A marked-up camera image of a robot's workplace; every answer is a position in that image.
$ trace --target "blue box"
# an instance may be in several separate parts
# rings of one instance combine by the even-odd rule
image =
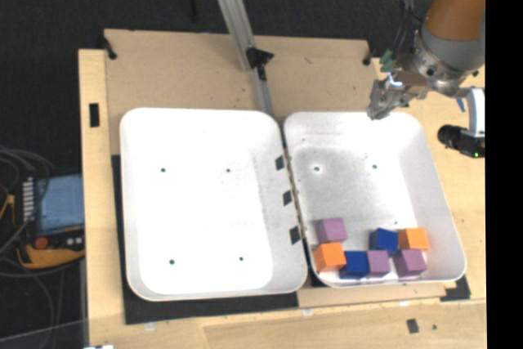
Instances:
[[[345,251],[346,265],[340,269],[340,278],[344,280],[359,280],[369,273],[369,260],[366,251]]]
[[[389,256],[398,252],[398,232],[377,228],[369,236],[369,248],[371,250],[387,250]]]

